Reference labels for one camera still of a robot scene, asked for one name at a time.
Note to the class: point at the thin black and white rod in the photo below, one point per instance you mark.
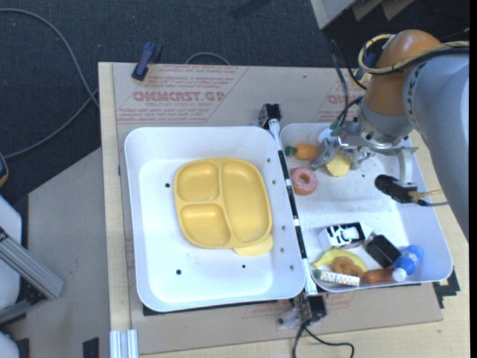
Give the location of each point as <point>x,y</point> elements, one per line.
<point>291,192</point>

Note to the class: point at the brown cardboard board red print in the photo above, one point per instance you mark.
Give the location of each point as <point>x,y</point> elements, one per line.
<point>186,99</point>

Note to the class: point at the orange bottle with white cap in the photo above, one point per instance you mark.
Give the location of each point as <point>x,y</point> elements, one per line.
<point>378,276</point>

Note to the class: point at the orange pretzel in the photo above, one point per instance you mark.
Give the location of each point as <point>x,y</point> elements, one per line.
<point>344,265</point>

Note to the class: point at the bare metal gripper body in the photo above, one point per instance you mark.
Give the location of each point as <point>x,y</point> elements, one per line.
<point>372,140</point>

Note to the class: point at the black cylinder on white bracket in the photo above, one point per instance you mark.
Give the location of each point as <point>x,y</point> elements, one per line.
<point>395,189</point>

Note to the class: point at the blue plastic bottle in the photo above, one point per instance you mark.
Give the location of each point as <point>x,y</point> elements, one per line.
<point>409,259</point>

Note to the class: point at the black box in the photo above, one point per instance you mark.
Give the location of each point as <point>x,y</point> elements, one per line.
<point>383,251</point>

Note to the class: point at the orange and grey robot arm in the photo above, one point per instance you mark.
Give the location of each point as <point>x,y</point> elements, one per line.
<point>439,99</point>

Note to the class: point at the pale yellow wedge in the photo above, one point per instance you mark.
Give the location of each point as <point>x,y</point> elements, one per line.
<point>338,167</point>

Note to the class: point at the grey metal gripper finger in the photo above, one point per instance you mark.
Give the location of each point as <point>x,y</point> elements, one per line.
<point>357,160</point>
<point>325,156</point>

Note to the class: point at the yellow banana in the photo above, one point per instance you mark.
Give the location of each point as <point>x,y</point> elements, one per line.
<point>328,256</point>

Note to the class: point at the white plastic tray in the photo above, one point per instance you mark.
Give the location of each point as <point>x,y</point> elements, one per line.
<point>208,274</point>
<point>357,203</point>

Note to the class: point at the yellow divided plate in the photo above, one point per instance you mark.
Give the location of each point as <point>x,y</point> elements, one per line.
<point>223,200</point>

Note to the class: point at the white patterned packet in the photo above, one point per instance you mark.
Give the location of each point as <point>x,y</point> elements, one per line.
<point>337,277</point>

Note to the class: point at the black and white carton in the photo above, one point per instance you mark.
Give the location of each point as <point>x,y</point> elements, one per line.
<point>341,234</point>

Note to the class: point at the pink doughnut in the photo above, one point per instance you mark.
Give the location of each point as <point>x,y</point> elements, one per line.
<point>298,185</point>

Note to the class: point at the orange carrot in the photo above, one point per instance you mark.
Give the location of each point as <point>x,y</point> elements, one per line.
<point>306,151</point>

